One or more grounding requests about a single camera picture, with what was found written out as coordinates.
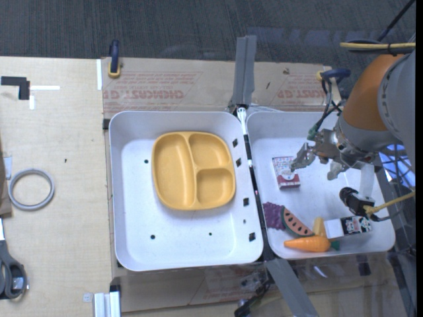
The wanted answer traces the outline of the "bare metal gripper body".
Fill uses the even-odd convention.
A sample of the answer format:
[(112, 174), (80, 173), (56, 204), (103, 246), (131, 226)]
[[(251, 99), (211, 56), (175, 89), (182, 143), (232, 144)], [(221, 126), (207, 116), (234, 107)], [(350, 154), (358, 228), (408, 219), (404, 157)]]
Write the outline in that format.
[(361, 165), (375, 160), (375, 153), (356, 147), (341, 131), (322, 129), (316, 134), (314, 141), (312, 151), (322, 164), (335, 162), (343, 169), (347, 169), (360, 168)]

